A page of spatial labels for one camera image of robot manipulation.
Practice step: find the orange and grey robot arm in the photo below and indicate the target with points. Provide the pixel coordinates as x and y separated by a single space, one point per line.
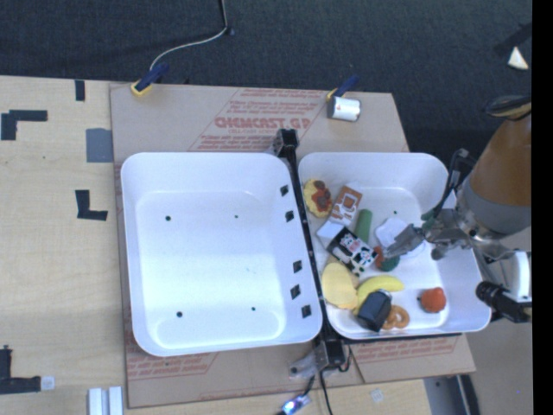
501 167

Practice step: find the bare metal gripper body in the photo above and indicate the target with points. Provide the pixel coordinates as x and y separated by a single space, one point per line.
451 227

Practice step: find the orange and white carton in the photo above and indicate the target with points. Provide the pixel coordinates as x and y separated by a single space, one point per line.
347 204

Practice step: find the black and white cow carton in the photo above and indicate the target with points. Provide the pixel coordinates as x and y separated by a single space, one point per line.
352 249

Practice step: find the orange toy fruit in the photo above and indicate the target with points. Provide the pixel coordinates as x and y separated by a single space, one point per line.
433 300

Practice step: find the black cylinder on white bracket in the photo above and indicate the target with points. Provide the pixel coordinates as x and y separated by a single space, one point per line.
503 298

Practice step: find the yellow banana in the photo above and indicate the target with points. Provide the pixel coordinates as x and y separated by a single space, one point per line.
380 282

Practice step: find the red and green toy vegetable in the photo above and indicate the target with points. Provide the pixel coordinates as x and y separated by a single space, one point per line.
388 264

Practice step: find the dark blue can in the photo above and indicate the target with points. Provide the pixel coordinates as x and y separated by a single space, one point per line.
374 310

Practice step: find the white plastic tray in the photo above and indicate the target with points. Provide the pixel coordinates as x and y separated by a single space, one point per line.
207 253
449 275

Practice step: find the thin black rod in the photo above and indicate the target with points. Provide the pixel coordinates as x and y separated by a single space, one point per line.
307 236

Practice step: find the yellow and red pizza slice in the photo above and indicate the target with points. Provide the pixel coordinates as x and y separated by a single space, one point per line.
317 198

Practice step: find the orange pretzel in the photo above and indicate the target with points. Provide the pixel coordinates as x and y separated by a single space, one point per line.
399 317

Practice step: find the pale yellow bread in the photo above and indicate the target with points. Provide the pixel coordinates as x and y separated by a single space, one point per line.
339 285

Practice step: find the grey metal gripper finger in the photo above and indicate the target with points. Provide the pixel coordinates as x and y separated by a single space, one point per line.
406 242
447 247

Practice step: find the green cylinder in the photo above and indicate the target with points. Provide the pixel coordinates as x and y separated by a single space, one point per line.
364 225

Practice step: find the brown cardboard board red print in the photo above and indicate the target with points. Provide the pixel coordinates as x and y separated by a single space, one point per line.
173 115

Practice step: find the white packet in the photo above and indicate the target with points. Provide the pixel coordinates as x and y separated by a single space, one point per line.
391 229

